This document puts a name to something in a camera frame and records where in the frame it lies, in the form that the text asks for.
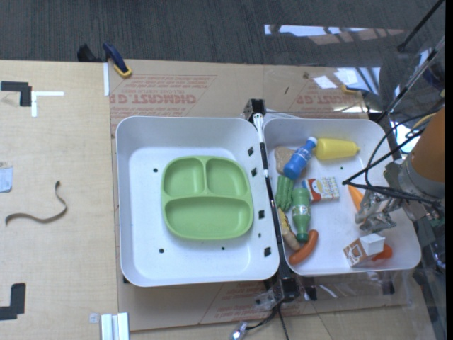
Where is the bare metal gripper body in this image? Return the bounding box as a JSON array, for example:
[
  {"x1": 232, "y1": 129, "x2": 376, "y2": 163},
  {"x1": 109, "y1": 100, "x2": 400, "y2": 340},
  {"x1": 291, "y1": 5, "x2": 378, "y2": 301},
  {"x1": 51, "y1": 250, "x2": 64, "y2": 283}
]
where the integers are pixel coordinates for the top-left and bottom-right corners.
[{"x1": 367, "y1": 159, "x2": 426, "y2": 223}]

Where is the orange carrot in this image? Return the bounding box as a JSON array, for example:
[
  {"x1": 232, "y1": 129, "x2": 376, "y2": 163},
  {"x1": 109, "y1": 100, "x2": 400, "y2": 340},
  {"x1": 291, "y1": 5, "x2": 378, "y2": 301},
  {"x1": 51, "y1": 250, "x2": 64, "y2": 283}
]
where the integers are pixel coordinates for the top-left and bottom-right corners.
[{"x1": 347, "y1": 184, "x2": 366, "y2": 213}]

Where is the orange toy piece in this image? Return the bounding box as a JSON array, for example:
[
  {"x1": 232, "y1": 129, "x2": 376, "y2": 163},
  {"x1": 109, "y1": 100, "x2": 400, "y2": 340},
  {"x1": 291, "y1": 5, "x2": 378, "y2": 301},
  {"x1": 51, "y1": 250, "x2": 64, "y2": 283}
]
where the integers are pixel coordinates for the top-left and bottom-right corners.
[{"x1": 371, "y1": 243, "x2": 394, "y2": 262}]

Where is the white plastic tray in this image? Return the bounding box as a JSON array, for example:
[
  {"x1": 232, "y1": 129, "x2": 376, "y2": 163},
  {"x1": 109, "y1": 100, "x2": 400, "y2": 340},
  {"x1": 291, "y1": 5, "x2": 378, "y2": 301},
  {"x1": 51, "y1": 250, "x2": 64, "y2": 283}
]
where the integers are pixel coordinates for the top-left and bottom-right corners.
[
  {"x1": 263, "y1": 118, "x2": 423, "y2": 278},
  {"x1": 115, "y1": 115, "x2": 281, "y2": 288}
]

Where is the brown and white carton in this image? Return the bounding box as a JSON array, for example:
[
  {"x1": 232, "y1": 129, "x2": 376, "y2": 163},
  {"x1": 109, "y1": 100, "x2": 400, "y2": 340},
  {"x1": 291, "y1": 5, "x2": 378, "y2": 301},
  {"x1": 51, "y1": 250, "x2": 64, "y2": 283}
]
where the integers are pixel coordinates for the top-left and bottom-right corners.
[{"x1": 342, "y1": 233, "x2": 386, "y2": 269}]

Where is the red and white carton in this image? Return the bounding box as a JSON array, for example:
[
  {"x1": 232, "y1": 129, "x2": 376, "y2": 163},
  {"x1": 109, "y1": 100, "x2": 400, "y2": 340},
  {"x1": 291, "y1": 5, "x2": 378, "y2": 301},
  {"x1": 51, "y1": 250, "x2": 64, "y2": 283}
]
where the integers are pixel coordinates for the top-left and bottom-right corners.
[{"x1": 301, "y1": 176, "x2": 341, "y2": 203}]

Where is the green bottle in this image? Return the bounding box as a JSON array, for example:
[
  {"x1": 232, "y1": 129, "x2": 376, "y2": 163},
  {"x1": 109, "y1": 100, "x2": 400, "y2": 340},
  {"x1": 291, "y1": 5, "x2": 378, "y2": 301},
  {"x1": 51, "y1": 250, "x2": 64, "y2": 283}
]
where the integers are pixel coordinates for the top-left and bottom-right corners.
[{"x1": 290, "y1": 187, "x2": 313, "y2": 244}]

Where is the yellow squeeze bottle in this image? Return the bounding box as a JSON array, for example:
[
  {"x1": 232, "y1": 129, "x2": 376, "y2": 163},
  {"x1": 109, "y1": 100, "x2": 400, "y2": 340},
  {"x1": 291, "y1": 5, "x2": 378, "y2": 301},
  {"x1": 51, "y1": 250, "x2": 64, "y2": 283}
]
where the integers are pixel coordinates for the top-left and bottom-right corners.
[{"x1": 314, "y1": 137, "x2": 362, "y2": 162}]

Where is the orange sausage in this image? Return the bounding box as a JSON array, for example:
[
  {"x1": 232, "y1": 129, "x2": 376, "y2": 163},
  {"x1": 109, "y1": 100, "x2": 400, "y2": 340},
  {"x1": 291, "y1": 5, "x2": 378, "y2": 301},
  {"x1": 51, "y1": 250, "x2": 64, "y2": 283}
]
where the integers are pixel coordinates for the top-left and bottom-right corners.
[{"x1": 288, "y1": 229, "x2": 320, "y2": 266}]

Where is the tan and yellow toy sandwich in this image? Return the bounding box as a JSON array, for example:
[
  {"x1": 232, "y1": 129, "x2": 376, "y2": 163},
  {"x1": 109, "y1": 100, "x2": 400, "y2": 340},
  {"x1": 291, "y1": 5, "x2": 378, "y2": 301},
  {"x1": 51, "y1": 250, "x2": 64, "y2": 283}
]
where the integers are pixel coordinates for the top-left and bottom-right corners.
[{"x1": 276, "y1": 207, "x2": 302, "y2": 252}]

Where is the green toy asparagus bunch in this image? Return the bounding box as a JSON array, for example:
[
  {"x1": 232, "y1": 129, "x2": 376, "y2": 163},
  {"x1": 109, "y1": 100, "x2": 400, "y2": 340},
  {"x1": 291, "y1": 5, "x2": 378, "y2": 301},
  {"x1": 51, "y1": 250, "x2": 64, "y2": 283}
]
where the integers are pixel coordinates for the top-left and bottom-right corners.
[{"x1": 274, "y1": 174, "x2": 296, "y2": 213}]

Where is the blue bottle with white cap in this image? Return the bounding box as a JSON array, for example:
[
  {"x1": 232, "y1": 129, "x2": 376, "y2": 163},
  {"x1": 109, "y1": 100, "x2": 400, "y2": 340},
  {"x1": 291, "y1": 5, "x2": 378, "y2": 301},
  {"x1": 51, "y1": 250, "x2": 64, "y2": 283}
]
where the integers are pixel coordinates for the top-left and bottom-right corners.
[{"x1": 282, "y1": 136, "x2": 319, "y2": 181}]

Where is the tan bread slice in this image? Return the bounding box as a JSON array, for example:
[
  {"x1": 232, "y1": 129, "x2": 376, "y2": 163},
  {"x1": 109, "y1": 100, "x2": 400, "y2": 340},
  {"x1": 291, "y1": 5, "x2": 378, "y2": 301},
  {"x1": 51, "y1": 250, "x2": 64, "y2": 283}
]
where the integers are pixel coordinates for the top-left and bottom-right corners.
[{"x1": 273, "y1": 145, "x2": 302, "y2": 176}]

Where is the thin black and white rod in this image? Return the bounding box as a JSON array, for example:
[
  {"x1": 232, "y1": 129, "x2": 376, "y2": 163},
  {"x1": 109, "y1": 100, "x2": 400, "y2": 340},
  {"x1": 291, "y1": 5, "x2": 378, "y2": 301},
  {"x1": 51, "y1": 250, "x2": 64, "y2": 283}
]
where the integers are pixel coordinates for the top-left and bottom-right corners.
[{"x1": 253, "y1": 113, "x2": 285, "y2": 280}]

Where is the green divided plate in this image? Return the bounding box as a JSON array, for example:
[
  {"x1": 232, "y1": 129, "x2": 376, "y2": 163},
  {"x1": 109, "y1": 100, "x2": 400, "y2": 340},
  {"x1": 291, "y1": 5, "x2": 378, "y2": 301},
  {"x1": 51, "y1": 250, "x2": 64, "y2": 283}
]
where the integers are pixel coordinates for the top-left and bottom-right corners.
[{"x1": 160, "y1": 155, "x2": 255, "y2": 242}]

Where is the brown cardboard board, red print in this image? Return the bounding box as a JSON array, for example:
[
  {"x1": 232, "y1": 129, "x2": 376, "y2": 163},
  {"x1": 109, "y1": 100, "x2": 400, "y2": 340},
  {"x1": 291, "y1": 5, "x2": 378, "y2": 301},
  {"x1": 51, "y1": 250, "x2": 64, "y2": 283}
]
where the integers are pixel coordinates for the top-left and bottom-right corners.
[{"x1": 108, "y1": 59, "x2": 419, "y2": 333}]

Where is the brown curled strip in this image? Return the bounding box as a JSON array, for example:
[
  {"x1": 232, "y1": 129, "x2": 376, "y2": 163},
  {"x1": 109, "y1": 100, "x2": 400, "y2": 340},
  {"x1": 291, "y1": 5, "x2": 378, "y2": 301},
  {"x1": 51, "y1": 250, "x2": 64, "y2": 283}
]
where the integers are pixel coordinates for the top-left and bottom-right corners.
[{"x1": 4, "y1": 180, "x2": 69, "y2": 227}]

